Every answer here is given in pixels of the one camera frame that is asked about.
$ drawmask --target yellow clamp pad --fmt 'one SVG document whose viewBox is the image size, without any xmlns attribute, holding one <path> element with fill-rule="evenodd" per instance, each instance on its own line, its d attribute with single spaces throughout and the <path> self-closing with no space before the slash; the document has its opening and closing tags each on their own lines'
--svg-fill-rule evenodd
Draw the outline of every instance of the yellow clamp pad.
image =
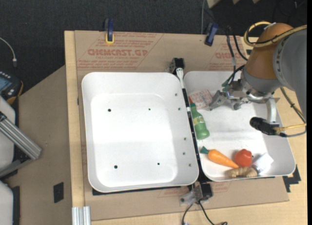
<svg viewBox="0 0 312 225">
<path fill-rule="evenodd" d="M 113 44 L 113 43 L 115 42 L 114 35 L 113 35 L 113 37 L 112 37 L 112 41 L 109 41 L 109 40 L 108 40 L 108 33 L 106 33 L 106 34 L 105 34 L 105 42 L 106 42 L 107 44 Z"/>
</svg>

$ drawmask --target green bottle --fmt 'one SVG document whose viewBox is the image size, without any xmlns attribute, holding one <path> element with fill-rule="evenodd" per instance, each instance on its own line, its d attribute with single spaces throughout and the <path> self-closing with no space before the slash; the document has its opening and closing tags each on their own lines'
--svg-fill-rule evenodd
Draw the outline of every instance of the green bottle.
<svg viewBox="0 0 312 225">
<path fill-rule="evenodd" d="M 192 113 L 196 138 L 198 140 L 202 140 L 202 139 L 209 137 L 210 133 L 206 127 L 205 120 L 203 116 L 197 111 L 195 103 L 191 103 L 190 107 L 191 107 L 191 113 Z"/>
</svg>

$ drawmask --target blue clamp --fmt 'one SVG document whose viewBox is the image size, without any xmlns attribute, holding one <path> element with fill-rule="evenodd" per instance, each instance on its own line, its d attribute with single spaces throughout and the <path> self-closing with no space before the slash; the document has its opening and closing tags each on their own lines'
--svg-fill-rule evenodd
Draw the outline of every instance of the blue clamp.
<svg viewBox="0 0 312 225">
<path fill-rule="evenodd" d="M 209 45 L 209 46 L 213 45 L 214 37 L 215 37 L 215 34 L 216 34 L 218 28 L 219 28 L 218 24 L 216 24 L 216 23 L 212 24 L 210 31 L 209 31 L 209 34 L 207 35 L 206 40 L 205 40 L 206 45 Z"/>
<path fill-rule="evenodd" d="M 113 44 L 115 41 L 113 34 L 113 26 L 114 22 L 112 19 L 105 19 L 105 22 L 103 23 L 103 31 L 107 31 L 107 33 L 105 34 L 105 42 L 107 44 Z"/>
</svg>

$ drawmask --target black carpet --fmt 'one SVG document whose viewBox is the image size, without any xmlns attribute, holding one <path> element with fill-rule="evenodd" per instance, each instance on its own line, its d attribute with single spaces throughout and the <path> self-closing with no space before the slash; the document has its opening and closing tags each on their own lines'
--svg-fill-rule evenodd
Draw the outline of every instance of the black carpet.
<svg viewBox="0 0 312 225">
<path fill-rule="evenodd" d="M 0 70 L 14 73 L 27 91 L 65 63 L 65 30 L 101 30 L 105 18 L 115 31 L 200 34 L 203 0 L 0 0 Z M 216 22 L 217 34 L 230 25 L 237 35 L 260 20 L 307 24 L 307 0 L 222 0 L 208 8 L 204 26 Z"/>
</svg>

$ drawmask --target ginger root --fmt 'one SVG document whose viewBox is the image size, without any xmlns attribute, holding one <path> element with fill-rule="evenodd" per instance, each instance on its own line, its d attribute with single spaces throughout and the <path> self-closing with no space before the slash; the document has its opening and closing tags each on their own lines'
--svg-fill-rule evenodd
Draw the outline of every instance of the ginger root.
<svg viewBox="0 0 312 225">
<path fill-rule="evenodd" d="M 244 177 L 256 177 L 257 171 L 252 167 L 234 168 L 228 171 L 229 177 L 244 176 Z"/>
</svg>

